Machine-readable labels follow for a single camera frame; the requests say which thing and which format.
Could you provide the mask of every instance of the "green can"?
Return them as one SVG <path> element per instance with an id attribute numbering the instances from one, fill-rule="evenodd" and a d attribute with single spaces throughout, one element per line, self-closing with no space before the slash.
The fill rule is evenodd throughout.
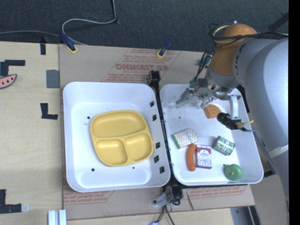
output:
<path id="1" fill-rule="evenodd" d="M 233 152 L 235 143 L 233 143 L 221 136 L 218 136 L 212 147 L 214 149 L 224 153 L 225 155 L 230 155 Z"/>

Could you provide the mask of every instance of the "green ball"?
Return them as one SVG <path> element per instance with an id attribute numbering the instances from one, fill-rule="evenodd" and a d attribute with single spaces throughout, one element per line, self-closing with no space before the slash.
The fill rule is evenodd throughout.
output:
<path id="1" fill-rule="evenodd" d="M 231 164 L 225 167 L 225 176 L 229 180 L 236 181 L 241 178 L 243 171 L 242 168 L 237 164 Z"/>

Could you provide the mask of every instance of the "blue clamp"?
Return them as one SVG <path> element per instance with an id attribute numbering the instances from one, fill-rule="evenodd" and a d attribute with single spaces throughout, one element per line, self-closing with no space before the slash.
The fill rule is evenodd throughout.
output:
<path id="1" fill-rule="evenodd" d="M 67 45 L 66 48 L 72 53 L 75 54 L 78 51 L 78 48 L 76 48 L 73 44 L 73 42 L 71 41 L 71 39 L 64 34 L 63 32 L 60 32 L 59 37 L 61 40 L 63 40 L 63 42 Z"/>
<path id="2" fill-rule="evenodd" d="M 165 45 L 157 52 L 156 56 L 159 58 L 159 59 L 162 59 L 164 56 L 165 56 L 165 52 L 167 49 L 170 48 L 172 44 L 172 40 L 168 40 Z"/>

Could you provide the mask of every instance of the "white tray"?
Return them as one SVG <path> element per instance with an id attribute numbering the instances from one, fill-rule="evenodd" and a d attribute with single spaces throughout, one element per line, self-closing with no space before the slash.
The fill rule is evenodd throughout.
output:
<path id="1" fill-rule="evenodd" d="M 199 99 L 193 97 L 189 104 L 177 107 L 176 101 L 188 88 L 188 85 L 168 84 L 161 88 L 160 98 L 165 119 L 167 140 L 171 155 L 173 173 L 175 178 L 187 186 L 210 186 L 228 184 L 251 184 L 258 183 L 263 178 L 263 167 L 256 147 L 253 133 L 240 130 L 230 130 L 214 119 L 207 119 L 203 109 L 198 108 Z M 235 89 L 233 95 L 240 95 Z M 217 105 L 221 112 L 230 113 L 229 101 L 219 99 L 212 102 Z M 249 121 L 247 111 L 242 97 L 238 100 L 239 117 L 242 122 Z M 171 138 L 172 134 L 192 128 L 196 133 L 199 143 L 211 146 L 214 139 L 220 135 L 227 140 L 234 142 L 235 148 L 231 155 L 226 156 L 211 148 L 212 168 L 196 168 L 190 172 L 186 165 L 187 147 L 177 149 Z M 243 170 L 240 179 L 233 182 L 228 180 L 223 172 L 226 165 L 238 164 Z"/>
<path id="2" fill-rule="evenodd" d="M 155 93 L 140 83 L 72 82 L 63 91 L 67 181 L 79 192 L 149 188 L 171 176 Z M 131 109 L 149 126 L 154 151 L 140 163 L 110 167 L 97 157 L 90 121 L 100 113 Z"/>

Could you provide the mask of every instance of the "divided yellow plate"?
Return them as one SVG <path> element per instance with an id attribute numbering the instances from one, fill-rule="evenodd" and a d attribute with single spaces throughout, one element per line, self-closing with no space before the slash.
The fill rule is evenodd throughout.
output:
<path id="1" fill-rule="evenodd" d="M 90 123 L 90 134 L 98 158 L 108 166 L 142 162 L 153 153 L 148 124 L 134 110 L 96 115 Z"/>

